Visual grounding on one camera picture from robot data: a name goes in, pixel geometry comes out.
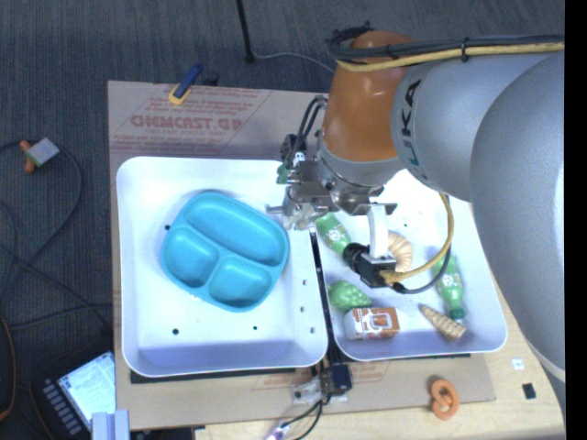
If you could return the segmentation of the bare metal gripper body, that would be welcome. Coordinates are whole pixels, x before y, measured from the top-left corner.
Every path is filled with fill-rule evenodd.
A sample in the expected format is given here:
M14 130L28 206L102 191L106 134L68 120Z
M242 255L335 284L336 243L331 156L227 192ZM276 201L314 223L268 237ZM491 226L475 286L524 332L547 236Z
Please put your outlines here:
M333 172L323 160L300 161L288 174L283 200L285 216L319 216L343 211L365 215L382 185L363 184Z

